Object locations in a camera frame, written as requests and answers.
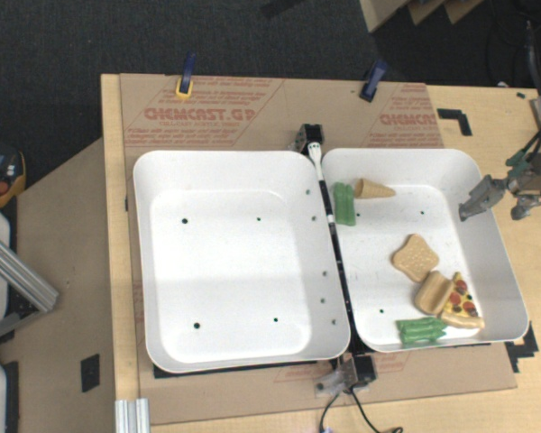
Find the green toy bean bundle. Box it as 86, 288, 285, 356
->
395, 316, 448, 350
332, 181, 357, 226

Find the toy pizza slice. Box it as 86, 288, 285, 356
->
439, 272, 486, 331

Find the tan toy bread slice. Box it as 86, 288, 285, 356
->
390, 233, 440, 284

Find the tan toy ice cream cone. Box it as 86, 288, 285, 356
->
353, 177, 397, 200

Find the brown cardboard board red print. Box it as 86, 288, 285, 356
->
119, 73, 518, 426

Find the white plastic tray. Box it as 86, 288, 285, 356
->
319, 147, 530, 354
133, 150, 352, 374

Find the tan toy hot dog bun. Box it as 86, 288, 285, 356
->
413, 270, 454, 316

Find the thin black and white rod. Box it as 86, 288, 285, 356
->
307, 141, 358, 338

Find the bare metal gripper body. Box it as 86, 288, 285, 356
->
507, 152, 541, 195

